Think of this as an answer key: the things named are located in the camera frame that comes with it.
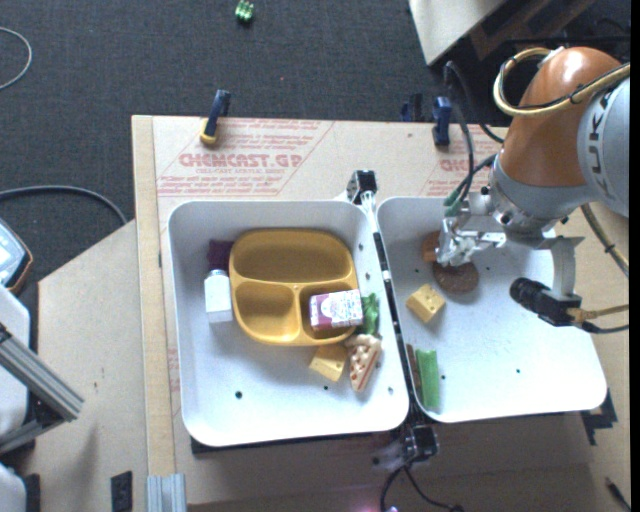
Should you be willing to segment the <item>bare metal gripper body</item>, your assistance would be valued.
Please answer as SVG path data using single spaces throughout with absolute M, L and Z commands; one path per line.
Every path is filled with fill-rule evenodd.
M 529 243 L 542 239 L 556 223 L 527 214 L 501 193 L 448 197 L 444 206 L 444 248 L 500 247 L 507 240 Z

